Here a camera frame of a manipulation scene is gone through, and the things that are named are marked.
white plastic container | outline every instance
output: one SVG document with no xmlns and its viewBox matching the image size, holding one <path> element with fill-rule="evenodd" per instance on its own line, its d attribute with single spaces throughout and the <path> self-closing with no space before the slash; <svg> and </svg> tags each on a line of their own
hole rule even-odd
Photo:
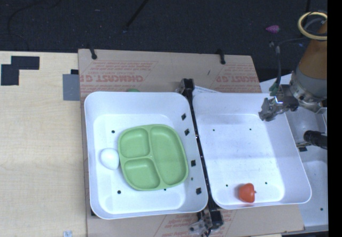
<svg viewBox="0 0 342 237">
<path fill-rule="evenodd" d="M 213 200 L 223 209 L 300 204 L 311 187 L 285 114 L 259 118 L 264 93 L 201 93 L 193 107 Z M 254 203 L 238 197 L 254 185 Z"/>
<path fill-rule="evenodd" d="M 90 204 L 98 217 L 117 219 L 179 214 L 199 212 L 206 207 L 208 193 L 190 106 L 185 97 L 173 92 L 94 92 L 87 96 L 84 109 Z M 165 124 L 180 136 L 189 173 L 178 186 L 137 191 L 125 181 L 120 165 L 109 168 L 102 163 L 104 149 L 117 151 L 121 132 L 148 124 Z"/>
</svg>

robotic arm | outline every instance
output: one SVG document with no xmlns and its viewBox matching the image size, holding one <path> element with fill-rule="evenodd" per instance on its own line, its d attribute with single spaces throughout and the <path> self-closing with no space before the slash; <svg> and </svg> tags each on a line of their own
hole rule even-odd
<svg viewBox="0 0 342 237">
<path fill-rule="evenodd" d="M 309 15 L 320 15 L 325 18 L 317 33 L 309 33 L 302 26 L 302 21 Z M 274 84 L 270 90 L 276 90 L 274 97 L 265 98 L 259 117 L 265 121 L 274 120 L 276 115 L 288 110 L 295 111 L 298 107 L 314 113 L 324 113 L 321 102 L 327 99 L 327 41 L 328 17 L 321 12 L 308 12 L 298 20 L 300 32 L 311 41 L 292 72 L 289 84 Z"/>
</svg>

red object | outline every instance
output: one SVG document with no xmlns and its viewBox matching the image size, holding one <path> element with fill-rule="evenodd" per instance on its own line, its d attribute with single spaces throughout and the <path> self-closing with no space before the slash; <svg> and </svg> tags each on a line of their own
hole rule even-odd
<svg viewBox="0 0 342 237">
<path fill-rule="evenodd" d="M 255 200 L 255 190 L 252 183 L 247 183 L 239 188 L 240 200 L 248 203 L 253 203 Z"/>
<path fill-rule="evenodd" d="M 266 31 L 271 32 L 273 34 L 278 33 L 279 30 L 280 30 L 280 28 L 279 28 L 278 25 L 273 25 L 273 26 L 266 27 Z"/>
</svg>

yellow ring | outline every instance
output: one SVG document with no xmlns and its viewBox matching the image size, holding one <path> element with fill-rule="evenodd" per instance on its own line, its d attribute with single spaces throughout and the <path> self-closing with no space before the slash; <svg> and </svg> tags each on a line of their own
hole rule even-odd
<svg viewBox="0 0 342 237">
<path fill-rule="evenodd" d="M 298 29 L 299 31 L 304 35 L 307 36 L 308 38 L 312 38 L 314 40 L 319 40 L 319 41 L 326 41 L 328 39 L 328 36 L 317 36 L 317 35 L 312 35 L 310 33 L 307 33 L 303 26 L 301 25 L 302 21 L 304 18 L 306 18 L 308 15 L 319 15 L 322 17 L 325 17 L 325 20 L 328 19 L 328 16 L 325 13 L 322 12 L 307 12 L 303 16 L 301 16 L 298 20 Z"/>
</svg>

green plate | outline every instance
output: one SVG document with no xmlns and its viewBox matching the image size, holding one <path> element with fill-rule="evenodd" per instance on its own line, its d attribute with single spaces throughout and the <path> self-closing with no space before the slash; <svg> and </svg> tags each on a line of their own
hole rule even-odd
<svg viewBox="0 0 342 237">
<path fill-rule="evenodd" d="M 140 191 L 179 185 L 189 173 L 181 139 L 167 125 L 151 124 L 125 130 L 118 139 L 118 152 L 127 183 Z"/>
</svg>

